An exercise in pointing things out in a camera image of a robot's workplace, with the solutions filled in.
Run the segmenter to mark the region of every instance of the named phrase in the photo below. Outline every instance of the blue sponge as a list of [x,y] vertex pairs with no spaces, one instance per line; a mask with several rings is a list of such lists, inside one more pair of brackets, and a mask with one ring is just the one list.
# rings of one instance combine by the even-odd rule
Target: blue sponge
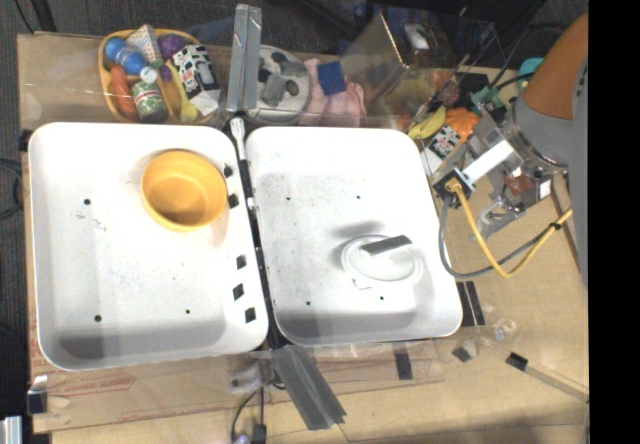
[[342,67],[338,61],[318,65],[318,81],[326,96],[347,90]]

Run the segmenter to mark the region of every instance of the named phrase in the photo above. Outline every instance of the pink cloth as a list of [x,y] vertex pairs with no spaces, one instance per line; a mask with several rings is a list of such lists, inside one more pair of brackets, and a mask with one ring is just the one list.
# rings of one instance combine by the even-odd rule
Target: pink cloth
[[328,126],[357,128],[364,122],[367,110],[364,107],[364,91],[359,83],[346,82],[344,92],[326,96],[318,81],[320,60],[311,58],[304,62],[311,78],[311,101],[300,118],[303,126]]

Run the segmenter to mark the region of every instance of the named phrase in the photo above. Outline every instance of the transparent plastic sheet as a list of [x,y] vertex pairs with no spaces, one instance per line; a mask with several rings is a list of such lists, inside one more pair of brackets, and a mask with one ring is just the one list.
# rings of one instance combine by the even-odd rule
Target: transparent plastic sheet
[[[318,11],[313,6],[292,5],[291,2],[264,0],[263,43],[294,52],[301,58],[335,60],[334,55],[341,50],[338,44],[349,35],[343,33],[343,29],[336,31],[330,21],[316,19]],[[218,62],[214,63],[214,69],[224,87],[225,76],[228,77],[225,65],[228,65],[230,54],[228,48],[233,34],[234,8],[191,8],[189,16],[185,17],[175,13],[174,3],[167,0],[166,15],[170,19],[162,23],[147,20],[148,16],[130,9],[128,17],[123,17],[121,29],[150,22],[192,34],[203,44],[211,45],[212,60],[215,58]],[[246,3],[260,6],[260,0],[247,0]],[[161,2],[156,4],[160,5],[158,8],[164,8]],[[298,11],[292,14],[292,8]],[[346,13],[347,17],[351,15],[350,8],[338,11],[341,15]],[[283,20],[298,29],[299,37],[295,37],[295,33],[282,33],[281,26],[277,24]],[[94,69],[100,39],[101,36],[49,34],[19,38],[24,129],[33,130],[45,122],[56,120],[113,122],[113,116],[105,105],[105,92]],[[482,58],[482,52],[477,53],[467,59],[456,57],[458,61],[452,68],[452,74],[456,76],[448,80],[455,78],[458,84],[464,76],[473,74],[472,66]],[[257,127],[291,125],[289,119],[303,116],[315,123],[319,121],[320,125],[324,125],[322,119],[326,117],[324,113],[268,108],[257,112],[253,122],[249,116],[247,123]],[[393,112],[355,119],[352,115],[336,114],[331,116],[330,124],[337,127],[406,129],[408,121],[406,115]],[[23,164],[23,171],[28,171],[28,164]],[[476,200],[478,204],[487,201],[481,192],[474,196],[474,204]],[[473,268],[478,263],[482,264],[482,258],[476,249],[467,248],[475,244],[466,242],[469,233],[460,217],[460,214],[450,212],[449,225],[453,227],[448,226],[447,244],[453,263],[463,270],[465,266]],[[541,219],[544,225],[548,223],[546,218]],[[522,224],[520,237],[523,240],[525,234],[537,229],[532,224],[530,221]],[[496,236],[496,242],[501,239],[501,236]],[[499,243],[498,248],[510,251],[512,244],[511,240],[505,240]],[[522,431],[528,426],[558,428],[560,431],[562,427],[582,425],[584,400],[585,396],[588,397],[586,314],[581,305],[582,292],[579,284],[572,280],[571,268],[570,264],[558,266],[549,262],[536,267],[535,275],[541,278],[533,283],[533,290],[529,284],[504,281],[495,274],[474,279],[485,323],[463,327],[448,338],[313,349],[314,360],[334,392],[341,399],[350,400],[351,408],[341,431],[356,440],[409,438],[412,435],[420,441],[423,437],[416,436],[459,435],[461,431],[470,434],[482,431],[486,435],[487,431],[498,431],[500,427]],[[562,283],[563,289],[553,291],[549,286],[558,282]],[[560,296],[560,291],[570,294],[570,303],[575,311],[565,309],[567,302]],[[543,309],[533,309],[537,305]],[[234,413],[248,392],[257,385],[234,386],[233,380],[256,363],[265,363],[266,367],[262,369],[269,371],[268,351],[104,371],[61,371],[39,354],[33,326],[35,315],[31,317],[32,376],[46,375],[49,386],[47,413],[35,416],[38,433],[149,420],[154,420],[160,428],[180,419],[171,416],[191,415],[209,419],[217,413],[225,414],[220,424],[226,427],[230,422],[229,414]],[[512,354],[525,359],[528,366],[525,371],[518,368],[524,363],[517,357],[514,359]],[[404,355],[408,356],[411,365],[411,378],[407,376]],[[270,377],[267,374],[261,379]],[[493,395],[496,385],[500,386],[501,398]],[[268,407],[283,410],[275,407],[289,401],[285,391],[268,388]],[[248,403],[249,414],[252,407],[255,411],[258,403],[257,397]],[[426,412],[416,408],[416,405],[423,404],[428,406]],[[387,412],[384,417],[380,415],[383,411]],[[457,419],[450,417],[453,413],[459,415]],[[286,438],[289,433],[304,434],[305,429],[293,423],[291,428],[277,428],[275,421],[282,417],[282,412],[274,414],[278,414],[272,416],[276,426],[274,435]],[[382,430],[379,419],[384,420]],[[202,436],[195,441],[208,442],[208,439],[208,436]]]

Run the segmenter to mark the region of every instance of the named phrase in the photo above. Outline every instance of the blue plastic bottle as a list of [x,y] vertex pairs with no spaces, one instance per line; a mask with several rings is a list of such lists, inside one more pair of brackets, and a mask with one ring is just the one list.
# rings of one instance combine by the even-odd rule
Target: blue plastic bottle
[[112,37],[105,43],[104,55],[113,63],[124,67],[127,74],[135,76],[147,65],[142,53],[119,37]]

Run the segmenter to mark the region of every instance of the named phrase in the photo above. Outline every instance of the bottle cap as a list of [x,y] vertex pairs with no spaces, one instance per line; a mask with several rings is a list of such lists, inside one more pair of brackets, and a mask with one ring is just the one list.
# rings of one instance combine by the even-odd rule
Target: bottle cap
[[158,71],[156,71],[153,67],[143,67],[140,71],[140,79],[142,79],[142,81],[144,81],[145,83],[151,85],[158,79]]

